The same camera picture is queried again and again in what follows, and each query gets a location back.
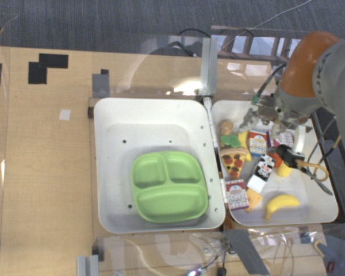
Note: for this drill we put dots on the toy pizza slice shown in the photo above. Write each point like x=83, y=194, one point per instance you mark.
x=233, y=162

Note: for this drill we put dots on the black and white cow carton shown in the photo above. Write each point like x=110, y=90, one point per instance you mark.
x=261, y=173

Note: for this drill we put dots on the orange toy carrot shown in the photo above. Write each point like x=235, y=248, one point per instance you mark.
x=275, y=159

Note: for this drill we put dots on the green divided plate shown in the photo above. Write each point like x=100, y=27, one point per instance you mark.
x=169, y=194

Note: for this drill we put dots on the black cylinder on white bracket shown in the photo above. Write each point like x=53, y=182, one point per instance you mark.
x=289, y=155

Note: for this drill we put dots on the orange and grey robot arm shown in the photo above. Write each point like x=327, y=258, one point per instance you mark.
x=327, y=76

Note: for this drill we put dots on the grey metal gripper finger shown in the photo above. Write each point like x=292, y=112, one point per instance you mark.
x=247, y=120
x=277, y=128

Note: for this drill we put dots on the orange toy cheese wedge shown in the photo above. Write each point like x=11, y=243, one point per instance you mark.
x=253, y=200

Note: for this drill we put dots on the green toy broccoli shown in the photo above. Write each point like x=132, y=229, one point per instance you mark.
x=229, y=140

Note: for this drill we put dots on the brown toy biscuit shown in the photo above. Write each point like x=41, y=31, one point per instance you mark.
x=226, y=127

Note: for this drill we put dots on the purple and white packet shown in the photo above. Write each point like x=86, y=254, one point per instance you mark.
x=286, y=139

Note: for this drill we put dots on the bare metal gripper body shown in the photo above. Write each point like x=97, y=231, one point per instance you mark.
x=268, y=108

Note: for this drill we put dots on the white plastic tray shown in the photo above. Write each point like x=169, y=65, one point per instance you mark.
x=118, y=160
x=299, y=188

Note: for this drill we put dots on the white carton with coloured print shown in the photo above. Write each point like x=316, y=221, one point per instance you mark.
x=237, y=195
x=257, y=143

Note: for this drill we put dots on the yellow banana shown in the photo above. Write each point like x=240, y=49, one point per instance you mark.
x=280, y=203
x=243, y=140

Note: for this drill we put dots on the yellow rounded toy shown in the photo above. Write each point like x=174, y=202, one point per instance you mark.
x=284, y=170

